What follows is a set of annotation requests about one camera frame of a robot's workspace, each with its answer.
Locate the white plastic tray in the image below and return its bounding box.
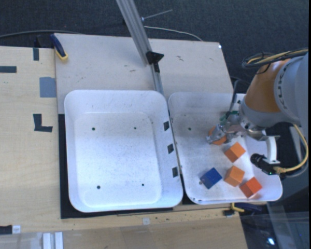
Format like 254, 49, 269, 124
167, 91, 284, 206
64, 89, 184, 213

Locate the blue cube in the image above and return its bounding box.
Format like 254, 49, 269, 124
199, 167, 223, 190

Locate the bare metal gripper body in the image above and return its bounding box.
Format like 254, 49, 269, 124
222, 113, 267, 143

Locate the orange cube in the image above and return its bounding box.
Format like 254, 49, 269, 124
224, 142, 247, 163
223, 165, 246, 187
239, 176, 263, 199
208, 126, 228, 146

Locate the black cylinder on white bracket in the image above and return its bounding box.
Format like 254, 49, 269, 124
250, 135, 282, 176

